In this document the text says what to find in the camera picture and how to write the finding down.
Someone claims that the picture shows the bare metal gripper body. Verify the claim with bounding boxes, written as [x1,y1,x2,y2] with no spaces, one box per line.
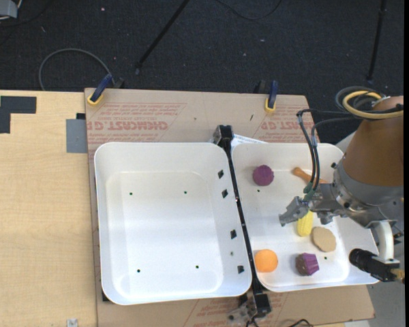
[307,181,376,229]

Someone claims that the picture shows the yellow corn cob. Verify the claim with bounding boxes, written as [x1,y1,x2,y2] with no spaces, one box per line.
[296,209,315,238]

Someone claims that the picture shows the tan biscuit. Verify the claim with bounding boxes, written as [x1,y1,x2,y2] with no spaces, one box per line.
[310,225,337,253]

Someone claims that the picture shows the white plastic tray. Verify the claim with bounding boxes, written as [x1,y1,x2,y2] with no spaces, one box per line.
[93,141,254,307]
[230,142,382,294]

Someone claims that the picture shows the orange carrot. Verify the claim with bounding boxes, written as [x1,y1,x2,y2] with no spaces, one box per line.
[292,166,329,185]

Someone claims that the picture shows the purple grapes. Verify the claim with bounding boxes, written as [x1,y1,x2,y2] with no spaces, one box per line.
[252,164,275,187]

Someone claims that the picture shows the purple cupcake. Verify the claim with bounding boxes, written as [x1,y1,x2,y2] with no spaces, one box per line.
[294,252,320,277]

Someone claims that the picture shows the orange fruit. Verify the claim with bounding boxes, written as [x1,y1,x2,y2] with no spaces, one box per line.
[254,248,279,274]

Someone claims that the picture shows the brown cardboard board red print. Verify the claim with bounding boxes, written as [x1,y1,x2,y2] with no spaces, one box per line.
[84,87,376,327]

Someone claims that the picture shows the black cylinder on white bracket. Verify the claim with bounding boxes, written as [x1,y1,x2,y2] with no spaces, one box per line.
[348,218,402,283]

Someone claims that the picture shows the black block with wires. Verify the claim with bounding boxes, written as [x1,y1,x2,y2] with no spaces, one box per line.
[212,124,234,147]
[253,292,273,319]

